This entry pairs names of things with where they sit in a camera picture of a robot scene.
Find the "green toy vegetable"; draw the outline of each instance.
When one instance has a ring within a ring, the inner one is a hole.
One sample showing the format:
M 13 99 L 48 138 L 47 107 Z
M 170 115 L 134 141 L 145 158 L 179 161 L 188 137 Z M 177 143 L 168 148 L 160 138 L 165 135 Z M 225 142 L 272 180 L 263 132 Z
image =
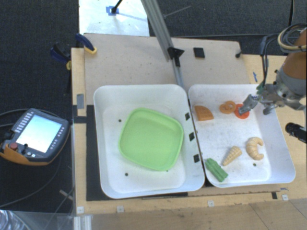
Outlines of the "green toy vegetable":
M 221 168 L 218 163 L 213 159 L 207 159 L 205 162 L 206 168 L 215 176 L 215 178 L 222 182 L 228 174 Z

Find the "white plastic tray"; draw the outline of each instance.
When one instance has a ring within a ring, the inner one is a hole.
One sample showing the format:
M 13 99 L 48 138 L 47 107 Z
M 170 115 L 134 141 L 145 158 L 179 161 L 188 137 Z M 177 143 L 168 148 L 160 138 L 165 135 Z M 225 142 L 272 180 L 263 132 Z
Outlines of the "white plastic tray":
M 223 114 L 219 106 L 226 101 L 242 103 L 249 94 L 256 94 L 256 85 L 193 85 L 189 99 L 197 130 L 203 159 L 212 158 L 221 165 L 232 146 L 241 148 L 243 154 L 222 168 L 228 177 L 220 183 L 206 170 L 208 180 L 217 187 L 233 187 L 256 184 L 289 183 L 295 178 L 295 168 L 275 110 L 269 115 L 262 113 L 263 105 L 258 104 L 247 119 L 235 114 Z M 195 105 L 203 105 L 213 113 L 214 119 L 198 121 Z M 260 137 L 264 146 L 259 153 L 264 159 L 253 160 L 246 152 L 246 142 L 251 137 Z
M 126 118 L 136 108 L 145 107 L 179 121 L 184 140 L 174 167 L 167 172 L 147 169 L 125 159 L 118 150 L 118 140 Z M 186 92 L 179 86 L 121 85 L 103 86 L 94 93 L 100 183 L 111 198 L 128 198 L 195 191 L 204 183 L 199 154 Z

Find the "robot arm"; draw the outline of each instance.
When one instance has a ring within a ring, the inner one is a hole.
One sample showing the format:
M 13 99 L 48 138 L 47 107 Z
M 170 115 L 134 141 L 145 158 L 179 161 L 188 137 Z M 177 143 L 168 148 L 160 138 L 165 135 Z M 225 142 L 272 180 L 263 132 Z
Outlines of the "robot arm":
M 300 35 L 295 43 L 291 44 L 291 35 L 297 31 Z M 295 110 L 304 111 L 306 118 L 306 105 L 300 103 L 300 100 L 306 97 L 306 35 L 306 24 L 290 26 L 279 34 L 277 39 L 281 50 L 289 54 L 280 70 L 276 71 L 276 81 L 266 84 L 264 72 L 264 81 L 257 87 L 258 95 L 247 97 L 238 110 L 240 114 L 250 111 L 261 103 L 265 107 L 263 110 L 265 115 L 276 107 L 287 105 Z M 306 121 L 305 127 L 289 123 L 286 131 L 306 143 Z

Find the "screen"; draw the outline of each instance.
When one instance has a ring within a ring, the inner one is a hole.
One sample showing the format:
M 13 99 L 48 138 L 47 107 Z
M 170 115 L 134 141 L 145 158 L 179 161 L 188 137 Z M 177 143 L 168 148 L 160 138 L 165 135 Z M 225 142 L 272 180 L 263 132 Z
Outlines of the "screen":
M 62 124 L 34 115 L 16 142 L 28 144 L 28 147 L 45 153 L 61 126 Z

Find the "green plastic tray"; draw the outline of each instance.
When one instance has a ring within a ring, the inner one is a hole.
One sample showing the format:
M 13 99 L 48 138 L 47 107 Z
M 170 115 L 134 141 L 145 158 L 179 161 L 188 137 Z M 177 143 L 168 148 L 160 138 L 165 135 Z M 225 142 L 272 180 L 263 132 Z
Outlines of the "green plastic tray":
M 177 161 L 183 141 L 181 124 L 147 108 L 133 110 L 121 131 L 119 151 L 144 167 L 167 171 Z

